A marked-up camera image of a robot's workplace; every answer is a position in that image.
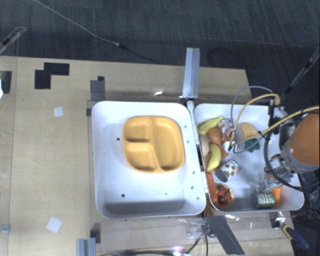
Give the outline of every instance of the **wooden table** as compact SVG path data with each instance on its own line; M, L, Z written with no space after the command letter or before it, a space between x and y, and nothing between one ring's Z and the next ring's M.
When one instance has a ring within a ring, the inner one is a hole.
M35 89L35 70L43 70L44 62L70 64L69 76L52 75L50 90ZM76 255L77 239L87 239L92 225L86 117L90 80L105 77L107 97L120 93L152 96L159 91L172 97L181 95L184 67L0 56L0 70L13 72L11 92L0 99L0 110L8 109L6 114L0 113L1 122L8 120L0 123L0 163L7 163L0 166L0 206L6 209L0 220L1 225L11 225L8 240L0 234L4 238L0 239L0 253ZM200 95L213 95L217 102L230 101L230 96L248 85L244 70L239 69L202 67L199 76ZM247 91L242 101L250 97ZM63 107L63 116L55 117L56 107ZM5 150L4 145L11 145L12 150ZM62 221L57 233L46 228L51 217ZM139 230L134 221L106 223L110 238L105 245L97 245L99 252L119 250L123 233L134 236ZM147 224L150 236L142 243L147 245L145 248L159 247L155 246L157 241L166 239L162 236L165 230L157 229L161 225L161 220L156 219ZM247 255L293 255L290 241L280 230L255 228L247 235L245 230L234 232ZM141 238L133 236L122 242L128 248L139 248L135 242ZM177 246L193 243L179 228L166 240L170 237L185 241ZM225 255L216 238L209 243L209 255ZM205 250L202 240L192 255L203 256Z

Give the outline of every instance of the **small container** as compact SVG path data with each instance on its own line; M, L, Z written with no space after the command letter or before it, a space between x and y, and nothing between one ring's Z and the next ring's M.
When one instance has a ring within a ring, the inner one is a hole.
M218 128L222 134L222 144L231 140L234 127L232 126L231 119L225 118L219 121Z
M275 203L275 197L271 193L256 192L251 195L251 206L255 209L270 209Z
M228 160L226 163L221 165L220 169L215 171L215 175L222 182L227 182L231 177L233 177L237 172L239 172L239 165L235 160Z

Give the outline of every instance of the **white paper square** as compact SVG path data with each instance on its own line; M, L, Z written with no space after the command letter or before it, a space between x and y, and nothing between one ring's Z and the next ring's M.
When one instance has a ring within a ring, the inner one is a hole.
M62 106L57 106L54 108L54 116L57 117L62 117L64 115L64 109Z
M46 228L54 233L58 233L61 227L61 224L62 224L62 221L52 216L51 219L49 220L49 223L46 225Z

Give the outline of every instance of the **toy food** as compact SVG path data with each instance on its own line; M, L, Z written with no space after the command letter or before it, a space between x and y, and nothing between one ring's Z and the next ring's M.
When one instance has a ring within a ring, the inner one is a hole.
M207 171L217 168L221 161L221 150L217 144L210 143L211 158L209 160Z
M233 125L230 119L222 119L219 121L218 128L222 134L222 144L231 141L231 136L233 132Z
M201 135L201 134L199 134L199 140L200 140L200 144L201 144L202 156L205 158L210 151L209 140L208 140L207 136Z
M211 128L216 127L220 120L222 120L223 117L217 117L210 119L209 121L206 121L204 124L200 125L198 132L201 135L205 135Z
M241 124L241 132L243 133L243 138L249 138L256 135L256 129L252 126L252 124L248 122L244 122Z
M210 199L213 204L216 204L218 202L217 197L217 188L214 181L214 177L212 176L211 172L205 172L206 175L206 182L208 183L209 193L210 193Z
M235 160L228 160L226 163L222 164L220 169L215 171L215 175L222 182L227 182L230 180L237 172L239 172L239 165Z
M255 209L270 209L275 206L275 197L271 193L253 193L251 206Z
M271 194L274 196L274 207L277 208L281 197L282 186L271 190Z
M235 199L235 195L232 192L232 190L226 185L220 183L216 184L215 187L217 202L214 203L214 205L220 209L225 209L229 207Z
M222 145L222 134L221 131L218 128L211 128L206 133L207 138L209 141L213 144L217 144L221 150L221 157L225 158L229 154L225 151L224 146Z
M249 138L249 137L252 137L252 136L255 136L256 135L256 129L248 122L244 122L241 124L241 132L243 133L243 138L246 139L246 138ZM245 144L245 148L249 148L252 144L256 143L257 142L257 139L256 138L253 138L253 139L249 139L249 140L246 140L244 142ZM257 143L255 144L253 147L249 148L248 151L250 153L252 153L254 150L259 150L260 149L260 144Z

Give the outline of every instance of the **yellow banana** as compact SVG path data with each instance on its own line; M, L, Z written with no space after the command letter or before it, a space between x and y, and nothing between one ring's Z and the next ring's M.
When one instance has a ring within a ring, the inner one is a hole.
M221 161L221 150L217 144L210 143L211 158L209 160L207 171L217 168Z
M219 124L219 121L223 119L222 116L217 117L217 118L212 118L209 121L206 121L204 124L202 124L199 129L198 132L201 135L205 135L211 128L216 127Z

